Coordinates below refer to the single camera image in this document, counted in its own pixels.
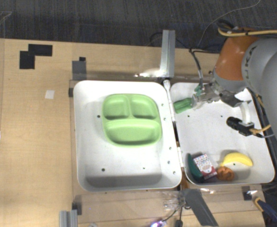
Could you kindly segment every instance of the white cable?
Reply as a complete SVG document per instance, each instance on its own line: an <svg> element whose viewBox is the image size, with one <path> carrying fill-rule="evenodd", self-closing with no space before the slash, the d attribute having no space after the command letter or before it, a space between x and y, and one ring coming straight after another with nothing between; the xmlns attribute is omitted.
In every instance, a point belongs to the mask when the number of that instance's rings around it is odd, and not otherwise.
<svg viewBox="0 0 277 227"><path fill-rule="evenodd" d="M240 8L240 9L234 9L234 10L229 11L229 12L227 12L227 13L225 13L225 14L219 16L219 17L217 17L216 19L214 19L214 20L213 20L211 23L209 23L208 26L205 28L203 34L201 35L201 38L200 38L200 40L199 40L199 43L198 43L197 47L199 47L200 43L202 42L202 40L203 40L203 38L204 38L204 35L205 35L205 33L206 33L206 30L210 27L211 24L215 23L217 20L219 20L219 19L222 18L223 16L226 16L226 15L228 15L228 14L230 14L230 13L235 12L235 11L244 10L244 9L250 9L250 8L252 8L252 7L255 7L255 6L257 6L257 5L260 3L260 1L261 1L261 0L258 0L258 2L255 3L255 4L252 5L252 6L248 6L248 7Z"/></svg>

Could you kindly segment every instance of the metal bracket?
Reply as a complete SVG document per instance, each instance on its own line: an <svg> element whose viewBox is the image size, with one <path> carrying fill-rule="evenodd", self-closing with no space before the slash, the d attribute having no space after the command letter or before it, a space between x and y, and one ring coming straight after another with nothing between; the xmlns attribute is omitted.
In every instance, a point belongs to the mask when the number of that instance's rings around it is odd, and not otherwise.
<svg viewBox="0 0 277 227"><path fill-rule="evenodd" d="M160 76L161 78L174 77L175 66L175 31L164 30L162 33L161 44L161 65Z"/></svg>
<svg viewBox="0 0 277 227"><path fill-rule="evenodd" d="M60 211L59 227L78 227L77 210Z"/></svg>

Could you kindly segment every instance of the dark green object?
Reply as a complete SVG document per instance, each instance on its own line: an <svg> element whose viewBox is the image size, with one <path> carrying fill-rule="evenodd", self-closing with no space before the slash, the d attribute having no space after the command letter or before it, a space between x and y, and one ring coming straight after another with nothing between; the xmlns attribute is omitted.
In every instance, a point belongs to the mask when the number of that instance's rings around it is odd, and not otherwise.
<svg viewBox="0 0 277 227"><path fill-rule="evenodd" d="M192 99L190 97L177 101L174 104L175 113L179 114L187 109L192 108Z"/></svg>
<svg viewBox="0 0 277 227"><path fill-rule="evenodd" d="M117 146L145 146L160 140L161 119L156 103L140 94L113 94L102 106L106 139Z"/></svg>
<svg viewBox="0 0 277 227"><path fill-rule="evenodd" d="M190 173L193 176L193 178L197 182L202 183L204 181L204 177L203 177L202 173L200 172L200 170L198 169L198 167L195 165L191 154L188 154L188 166L189 166L189 170L190 170Z"/></svg>

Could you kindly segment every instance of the green plate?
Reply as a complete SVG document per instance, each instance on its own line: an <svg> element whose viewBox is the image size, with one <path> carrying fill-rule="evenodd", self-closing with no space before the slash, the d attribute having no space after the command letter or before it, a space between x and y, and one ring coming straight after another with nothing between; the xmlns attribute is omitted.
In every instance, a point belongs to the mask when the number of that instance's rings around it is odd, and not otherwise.
<svg viewBox="0 0 277 227"><path fill-rule="evenodd" d="M140 94L113 94L102 106L106 139L117 146L145 146L162 135L156 103Z"/></svg>

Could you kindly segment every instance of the yellow banana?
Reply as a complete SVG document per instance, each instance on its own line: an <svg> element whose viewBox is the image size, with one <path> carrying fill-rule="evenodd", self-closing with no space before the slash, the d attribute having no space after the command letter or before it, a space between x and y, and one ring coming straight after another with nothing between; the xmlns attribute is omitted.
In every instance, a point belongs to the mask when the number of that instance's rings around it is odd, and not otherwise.
<svg viewBox="0 0 277 227"><path fill-rule="evenodd" d="M240 162L247 166L253 166L252 160L248 156L239 152L233 152L233 153L227 154L220 165L224 166L225 164L230 162Z"/></svg>

